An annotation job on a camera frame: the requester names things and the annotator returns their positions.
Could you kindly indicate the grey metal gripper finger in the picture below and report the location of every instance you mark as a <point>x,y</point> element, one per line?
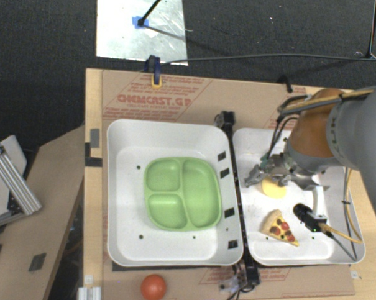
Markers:
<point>284,180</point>
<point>252,177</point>

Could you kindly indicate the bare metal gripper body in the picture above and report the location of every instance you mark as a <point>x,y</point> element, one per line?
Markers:
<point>282,167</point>

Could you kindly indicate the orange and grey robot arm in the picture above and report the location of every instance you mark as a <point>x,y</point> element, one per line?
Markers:
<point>347,128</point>

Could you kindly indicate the yellow round cheese piece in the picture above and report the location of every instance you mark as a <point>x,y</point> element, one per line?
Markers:
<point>273,189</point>

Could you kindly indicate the thin black and white rod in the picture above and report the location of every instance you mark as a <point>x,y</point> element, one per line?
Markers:
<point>239,198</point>

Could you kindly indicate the toy pizza slice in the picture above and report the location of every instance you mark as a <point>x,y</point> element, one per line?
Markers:
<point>279,228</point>

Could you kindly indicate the green divided plate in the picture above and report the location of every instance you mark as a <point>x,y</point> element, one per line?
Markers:
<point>183,194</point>

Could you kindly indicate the white plastic tray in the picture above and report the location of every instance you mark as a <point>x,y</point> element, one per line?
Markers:
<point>126,205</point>
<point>314,251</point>

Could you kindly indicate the brown cardboard board red print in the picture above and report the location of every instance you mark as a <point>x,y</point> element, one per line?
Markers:
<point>190,103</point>

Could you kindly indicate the red ball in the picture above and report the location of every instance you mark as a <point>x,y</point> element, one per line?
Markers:
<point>153,287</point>

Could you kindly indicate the black cylinder on white bracket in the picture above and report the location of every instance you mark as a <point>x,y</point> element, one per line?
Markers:
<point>306,215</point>

